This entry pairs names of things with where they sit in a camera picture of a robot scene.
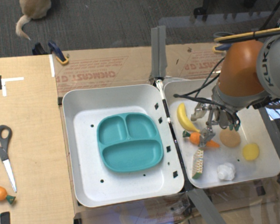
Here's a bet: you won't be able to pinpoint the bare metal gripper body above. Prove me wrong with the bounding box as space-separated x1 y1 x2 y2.
204 101 241 131

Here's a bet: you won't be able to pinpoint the yellow banana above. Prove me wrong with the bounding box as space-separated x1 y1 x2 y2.
175 100 201 135

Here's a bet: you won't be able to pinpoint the tan round bread roll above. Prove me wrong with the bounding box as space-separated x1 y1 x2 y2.
218 126 242 149

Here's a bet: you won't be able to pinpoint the white crumpled lump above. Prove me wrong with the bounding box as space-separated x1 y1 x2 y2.
215 161 237 183

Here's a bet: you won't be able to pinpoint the yellow round disc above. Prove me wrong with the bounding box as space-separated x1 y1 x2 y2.
241 142 261 162

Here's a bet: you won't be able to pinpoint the white plastic tray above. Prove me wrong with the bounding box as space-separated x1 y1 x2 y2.
61 80 187 210
162 71 280 192

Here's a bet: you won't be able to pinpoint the teal divided plate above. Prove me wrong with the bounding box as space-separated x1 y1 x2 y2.
95 109 166 176

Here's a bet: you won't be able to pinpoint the brown cardboard board, red print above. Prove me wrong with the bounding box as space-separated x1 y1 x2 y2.
51 31 280 224

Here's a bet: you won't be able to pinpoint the tan cat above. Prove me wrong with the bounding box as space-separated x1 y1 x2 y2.
12 0 56 43

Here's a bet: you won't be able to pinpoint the grey-handled scissors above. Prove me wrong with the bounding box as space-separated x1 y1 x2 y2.
0 123 19 195

